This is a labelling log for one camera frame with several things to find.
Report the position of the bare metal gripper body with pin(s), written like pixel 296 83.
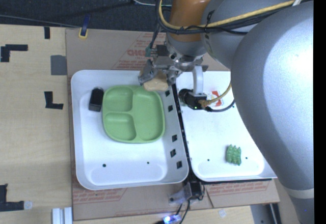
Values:
pixel 175 61

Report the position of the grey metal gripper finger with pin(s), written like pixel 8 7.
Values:
pixel 148 73
pixel 172 78

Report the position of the beige toy bread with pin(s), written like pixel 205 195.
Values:
pixel 156 85

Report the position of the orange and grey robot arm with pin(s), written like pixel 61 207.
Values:
pixel 275 70

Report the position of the green divided plate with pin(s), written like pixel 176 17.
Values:
pixel 133 113

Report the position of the white packet with red print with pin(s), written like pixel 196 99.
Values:
pixel 216 95

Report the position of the brown cardboard board, red print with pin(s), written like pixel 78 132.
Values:
pixel 102 50

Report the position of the small black bottle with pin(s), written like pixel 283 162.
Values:
pixel 95 99

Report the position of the white plastic tray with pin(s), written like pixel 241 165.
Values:
pixel 122 162
pixel 211 136

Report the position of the green toy grapes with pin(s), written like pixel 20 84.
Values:
pixel 233 155

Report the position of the black cylinder on white bracket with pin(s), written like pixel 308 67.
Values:
pixel 195 98

